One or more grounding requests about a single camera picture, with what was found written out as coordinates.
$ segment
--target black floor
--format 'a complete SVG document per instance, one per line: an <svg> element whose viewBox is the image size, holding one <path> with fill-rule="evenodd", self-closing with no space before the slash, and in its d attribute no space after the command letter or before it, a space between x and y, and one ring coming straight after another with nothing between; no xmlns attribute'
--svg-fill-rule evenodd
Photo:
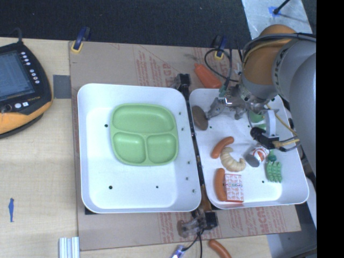
<svg viewBox="0 0 344 258"><path fill-rule="evenodd" d="M302 2L316 34L317 0ZM98 42L209 47L224 34L236 48L251 39L241 0L0 0L0 37L19 27L24 38L74 40L83 26Z"/></svg>

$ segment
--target orange sausage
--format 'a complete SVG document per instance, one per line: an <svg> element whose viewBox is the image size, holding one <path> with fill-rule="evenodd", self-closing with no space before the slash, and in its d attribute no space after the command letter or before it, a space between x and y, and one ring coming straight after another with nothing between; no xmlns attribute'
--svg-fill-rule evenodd
<svg viewBox="0 0 344 258"><path fill-rule="evenodd" d="M220 157L221 151L222 149L224 149L224 147L226 145L232 144L234 143L234 138L233 137L226 137L221 139L214 147L213 151L211 152L211 157L213 159L217 159L218 157Z"/></svg>
<svg viewBox="0 0 344 258"><path fill-rule="evenodd" d="M214 182L214 187L215 187L215 193L217 198L225 202L227 201L227 196L226 192L224 190L224 178L225 178L225 169L224 168L218 168L215 173L215 182Z"/></svg>
<svg viewBox="0 0 344 258"><path fill-rule="evenodd" d="M215 250L221 258L232 258L230 253L218 241L211 239L208 242L208 246Z"/></svg>

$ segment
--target white tray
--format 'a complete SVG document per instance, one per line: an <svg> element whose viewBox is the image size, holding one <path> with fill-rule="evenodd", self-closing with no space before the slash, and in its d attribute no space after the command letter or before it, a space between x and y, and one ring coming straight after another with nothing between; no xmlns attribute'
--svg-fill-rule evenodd
<svg viewBox="0 0 344 258"><path fill-rule="evenodd" d="M214 99L218 97L218 94L218 89L196 89L190 94L190 106L198 105L207 112ZM281 98L277 96L269 105L273 109L279 109L277 114L287 124L288 117ZM220 158L213 159L210 157L216 143L224 137L233 136L234 143L230 146L234 152L231 153L231 156L237 161L239 158L245 157L257 143L250 136L251 128L247 114L244 114L240 120L235 120L234 114L234 111L226 108L222 114L209 120L207 130L202 131L195 126L205 187L210 202L220 209L288 205L305 202L309 195L309 188L296 148L289 152L274 150L277 161L282 164L281 183L269 182L267 180L265 172L266 161L263 161L259 167L252 167L246 163L245 169L240 172L229 172L226 169L226 173L241 175L244 202L230 203L218 200L214 191L214 176L218 168L224 167L221 164ZM278 120L276 121L276 133L280 140L285 140L293 136Z"/></svg>
<svg viewBox="0 0 344 258"><path fill-rule="evenodd" d="M178 156L163 166L130 166L113 153L111 111L124 103L166 107L178 129ZM87 84L77 95L81 195L95 213L181 212L200 204L201 194L188 111L172 88Z"/></svg>

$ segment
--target blue clamp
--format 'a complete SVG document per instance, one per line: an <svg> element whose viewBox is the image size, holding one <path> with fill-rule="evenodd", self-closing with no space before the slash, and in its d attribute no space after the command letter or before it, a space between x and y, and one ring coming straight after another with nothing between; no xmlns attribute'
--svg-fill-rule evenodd
<svg viewBox="0 0 344 258"><path fill-rule="evenodd" d="M91 28L89 27L82 27L79 31L79 34L77 35L76 40L73 41L73 44L71 46L71 50L75 53L79 53L82 48L82 41L88 41L91 36Z"/></svg>
<svg viewBox="0 0 344 258"><path fill-rule="evenodd" d="M225 46L227 44L227 37L225 35L223 36L220 36L220 35L217 35L213 42L212 42L212 48L214 49L221 49L221 50L224 50L225 49ZM222 51L217 51L214 55L215 59L217 60L221 60L223 57L224 57L224 54Z"/></svg>

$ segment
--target green plate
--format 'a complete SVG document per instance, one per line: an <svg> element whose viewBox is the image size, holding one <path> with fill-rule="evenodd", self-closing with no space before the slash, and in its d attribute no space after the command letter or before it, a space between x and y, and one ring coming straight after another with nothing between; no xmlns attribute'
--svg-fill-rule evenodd
<svg viewBox="0 0 344 258"><path fill-rule="evenodd" d="M111 145L123 163L160 166L178 154L178 131L173 114L163 106L126 103L111 113Z"/></svg>

